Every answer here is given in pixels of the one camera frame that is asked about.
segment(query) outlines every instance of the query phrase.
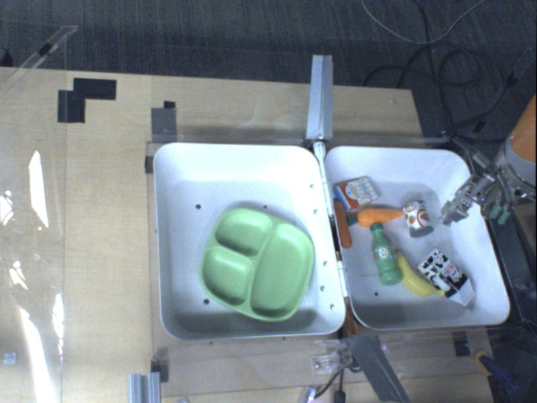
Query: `toy carrot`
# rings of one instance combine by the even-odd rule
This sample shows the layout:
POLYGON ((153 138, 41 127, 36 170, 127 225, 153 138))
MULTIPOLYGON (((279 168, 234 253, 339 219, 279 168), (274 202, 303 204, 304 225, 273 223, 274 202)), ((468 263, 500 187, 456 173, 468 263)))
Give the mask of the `toy carrot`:
POLYGON ((371 227, 373 224, 391 221, 392 219, 402 217, 403 211, 398 209, 378 209, 366 208, 358 212, 358 223, 362 227, 371 227))

